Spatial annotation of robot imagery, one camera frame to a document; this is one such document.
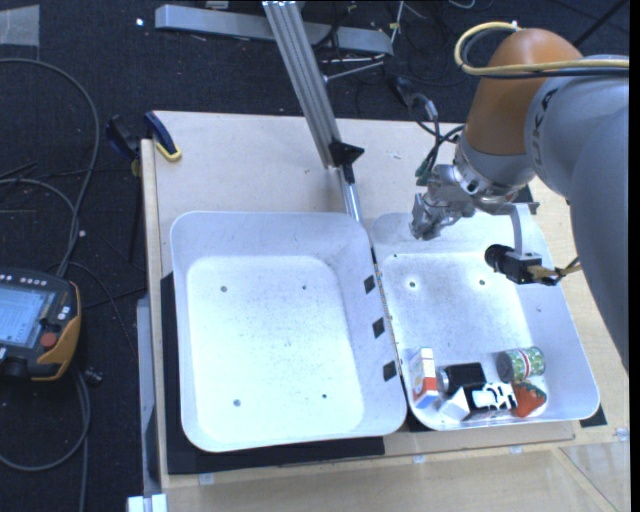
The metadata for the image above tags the pale wood board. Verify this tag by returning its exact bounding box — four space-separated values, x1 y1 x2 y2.
150 109 577 490

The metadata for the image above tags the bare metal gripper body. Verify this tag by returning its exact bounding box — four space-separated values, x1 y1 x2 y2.
421 159 518 218

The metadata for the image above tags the orange and white carton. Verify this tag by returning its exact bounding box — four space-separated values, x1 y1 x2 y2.
407 346 442 411

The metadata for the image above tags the black cylinder on white bracket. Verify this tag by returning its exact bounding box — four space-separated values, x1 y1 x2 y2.
483 201 545 287

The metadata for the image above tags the thin black and white rod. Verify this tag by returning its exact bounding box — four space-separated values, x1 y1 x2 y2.
342 180 405 384

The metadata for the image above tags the black can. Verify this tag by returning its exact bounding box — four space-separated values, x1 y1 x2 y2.
435 361 489 399

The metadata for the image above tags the green and white can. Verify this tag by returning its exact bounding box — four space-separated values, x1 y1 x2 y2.
495 345 547 384

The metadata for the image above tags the black and white carton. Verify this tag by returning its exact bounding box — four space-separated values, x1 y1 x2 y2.
438 381 520 423

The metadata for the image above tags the red toy strawberry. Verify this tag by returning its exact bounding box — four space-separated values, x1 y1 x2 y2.
511 379 548 419

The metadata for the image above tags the white plastic tray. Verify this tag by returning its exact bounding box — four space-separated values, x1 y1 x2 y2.
168 209 409 454
368 211 601 433

